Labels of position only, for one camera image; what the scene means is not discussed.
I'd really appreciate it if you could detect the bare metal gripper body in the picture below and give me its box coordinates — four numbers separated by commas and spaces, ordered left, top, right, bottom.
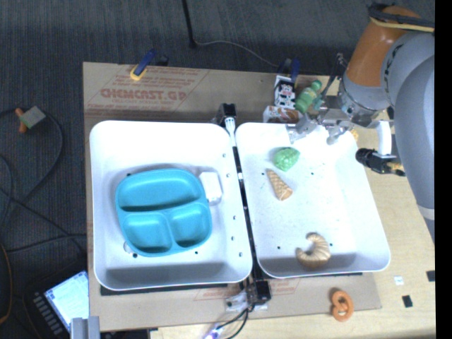
313, 95, 381, 130

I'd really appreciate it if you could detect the white and brown packet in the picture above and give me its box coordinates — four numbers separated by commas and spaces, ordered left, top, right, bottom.
262, 105, 302, 124

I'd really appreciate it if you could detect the green plastic bottle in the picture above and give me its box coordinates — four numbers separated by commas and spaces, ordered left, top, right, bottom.
294, 79, 323, 114

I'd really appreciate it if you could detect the white cow print carton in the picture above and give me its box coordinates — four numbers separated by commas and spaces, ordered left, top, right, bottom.
273, 75, 298, 111

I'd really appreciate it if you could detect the white plastic tray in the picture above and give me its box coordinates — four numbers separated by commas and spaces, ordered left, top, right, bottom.
234, 121, 392, 280
88, 119, 254, 292

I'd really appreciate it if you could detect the tan ice cream cone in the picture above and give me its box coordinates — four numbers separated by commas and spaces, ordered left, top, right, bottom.
265, 168, 294, 202

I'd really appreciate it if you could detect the thin black and white rod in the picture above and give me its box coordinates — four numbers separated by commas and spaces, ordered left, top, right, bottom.
224, 117, 263, 286

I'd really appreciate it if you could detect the tan croissant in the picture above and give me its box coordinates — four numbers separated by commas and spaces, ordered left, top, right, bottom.
295, 232, 332, 270

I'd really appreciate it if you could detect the brown cardboard board red print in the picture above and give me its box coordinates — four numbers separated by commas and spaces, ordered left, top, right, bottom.
82, 61, 384, 333

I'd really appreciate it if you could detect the blue divided plate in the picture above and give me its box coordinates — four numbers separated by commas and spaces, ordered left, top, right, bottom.
114, 167, 214, 258

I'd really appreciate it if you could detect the orange pretzel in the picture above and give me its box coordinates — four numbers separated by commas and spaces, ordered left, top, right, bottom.
329, 287, 355, 323

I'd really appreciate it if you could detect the black cylinder on white bracket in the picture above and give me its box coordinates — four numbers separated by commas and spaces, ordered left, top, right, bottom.
355, 119, 407, 177

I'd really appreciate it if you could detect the black block with thin wires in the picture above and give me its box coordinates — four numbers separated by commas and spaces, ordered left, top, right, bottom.
246, 279, 273, 305
215, 102, 238, 126

